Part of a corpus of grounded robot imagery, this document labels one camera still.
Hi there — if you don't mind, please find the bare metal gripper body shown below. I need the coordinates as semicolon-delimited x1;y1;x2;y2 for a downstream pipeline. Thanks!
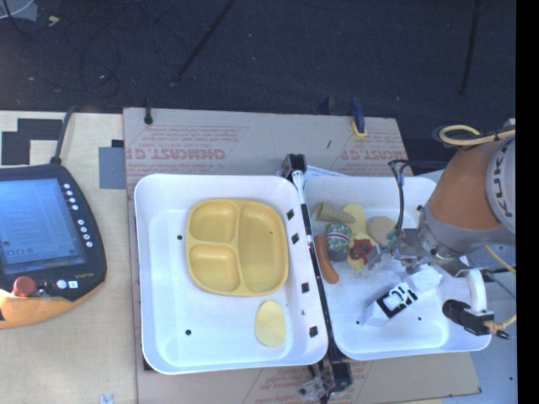
393;226;461;278

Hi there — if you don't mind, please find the tan bread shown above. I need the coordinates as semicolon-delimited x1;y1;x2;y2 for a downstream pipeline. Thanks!
366;215;398;246

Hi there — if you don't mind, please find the white carton with black print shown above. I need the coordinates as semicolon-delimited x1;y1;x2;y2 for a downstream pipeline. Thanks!
360;282;423;327

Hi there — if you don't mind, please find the green and white can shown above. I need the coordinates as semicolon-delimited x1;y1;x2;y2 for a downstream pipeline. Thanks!
324;222;352;263

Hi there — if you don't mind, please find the orange sausage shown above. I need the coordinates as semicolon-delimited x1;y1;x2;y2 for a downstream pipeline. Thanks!
313;234;340;285

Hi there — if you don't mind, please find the brown ice cream cone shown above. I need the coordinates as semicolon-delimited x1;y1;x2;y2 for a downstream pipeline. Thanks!
315;201;356;225

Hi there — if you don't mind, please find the thin black and white rod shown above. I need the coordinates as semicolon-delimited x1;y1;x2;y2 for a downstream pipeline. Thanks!
291;169;340;364

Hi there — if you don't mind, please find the white plastic tray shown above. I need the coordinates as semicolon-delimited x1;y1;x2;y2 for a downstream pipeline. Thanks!
133;173;329;375
303;175;493;361

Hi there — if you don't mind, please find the white printed paper sheet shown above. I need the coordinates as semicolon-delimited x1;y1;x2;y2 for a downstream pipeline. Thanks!
305;164;347;178

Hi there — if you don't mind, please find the yellow divided plate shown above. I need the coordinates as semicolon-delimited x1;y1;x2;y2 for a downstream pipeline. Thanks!
185;198;291;298

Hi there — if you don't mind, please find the flat yellow oval chip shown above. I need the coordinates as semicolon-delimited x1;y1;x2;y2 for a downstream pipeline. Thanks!
254;300;288;348

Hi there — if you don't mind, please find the brown cardboard board red print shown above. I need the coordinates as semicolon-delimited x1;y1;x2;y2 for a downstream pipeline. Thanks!
122;107;482;404

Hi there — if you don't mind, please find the black cylinder on white bracket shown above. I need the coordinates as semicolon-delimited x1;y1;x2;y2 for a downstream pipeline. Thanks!
441;268;496;337

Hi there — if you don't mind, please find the black block with thin wires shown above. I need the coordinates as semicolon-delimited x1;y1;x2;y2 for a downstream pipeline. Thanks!
327;359;353;391
280;153;307;180

